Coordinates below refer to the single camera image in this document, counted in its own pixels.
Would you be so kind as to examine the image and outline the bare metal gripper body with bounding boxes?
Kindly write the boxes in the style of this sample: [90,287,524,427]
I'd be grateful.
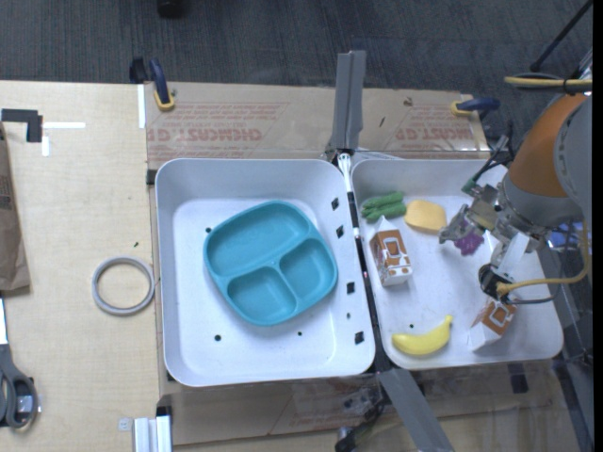
[470,184,550,252]

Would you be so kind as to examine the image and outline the purple grapes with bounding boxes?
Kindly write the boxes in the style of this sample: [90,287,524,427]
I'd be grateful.
[453,220,486,257]

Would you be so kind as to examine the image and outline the yellow cheese slice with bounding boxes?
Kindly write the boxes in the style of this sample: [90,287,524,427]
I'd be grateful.
[403,199,448,234]

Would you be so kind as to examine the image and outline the white plastic tray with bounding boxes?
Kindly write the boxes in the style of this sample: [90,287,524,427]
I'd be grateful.
[350,157,565,372]
[154,157,377,389]

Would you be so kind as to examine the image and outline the white and orange carton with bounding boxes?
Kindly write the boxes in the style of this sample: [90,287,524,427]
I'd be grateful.
[368,215,415,288]
[466,298,518,353]

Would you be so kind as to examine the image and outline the green pea pods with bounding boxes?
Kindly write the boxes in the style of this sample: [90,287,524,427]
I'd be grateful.
[360,190,408,221]

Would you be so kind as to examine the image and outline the yellow banana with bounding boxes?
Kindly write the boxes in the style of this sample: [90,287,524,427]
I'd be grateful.
[391,314,455,358]

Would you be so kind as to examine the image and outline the blue divided plate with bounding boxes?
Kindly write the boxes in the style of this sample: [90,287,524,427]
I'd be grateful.
[202,199,339,328]

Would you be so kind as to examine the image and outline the brown cardboard board, red print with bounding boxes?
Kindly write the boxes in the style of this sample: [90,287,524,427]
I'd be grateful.
[143,80,566,447]

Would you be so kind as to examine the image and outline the white tape roll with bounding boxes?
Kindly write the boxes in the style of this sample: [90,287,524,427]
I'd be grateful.
[90,255,156,317]

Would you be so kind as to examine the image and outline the black round object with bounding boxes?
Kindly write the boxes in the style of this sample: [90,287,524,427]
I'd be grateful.
[155,0,186,20]

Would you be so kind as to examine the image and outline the brown paper bag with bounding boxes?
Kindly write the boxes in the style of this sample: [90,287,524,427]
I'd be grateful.
[0,121,32,294]

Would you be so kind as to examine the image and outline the black cylinder on white bracket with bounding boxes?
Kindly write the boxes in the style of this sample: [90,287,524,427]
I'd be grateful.
[477,232,532,300]

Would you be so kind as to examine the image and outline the grey handled scissors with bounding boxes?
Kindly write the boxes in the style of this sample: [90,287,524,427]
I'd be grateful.
[0,341,41,430]

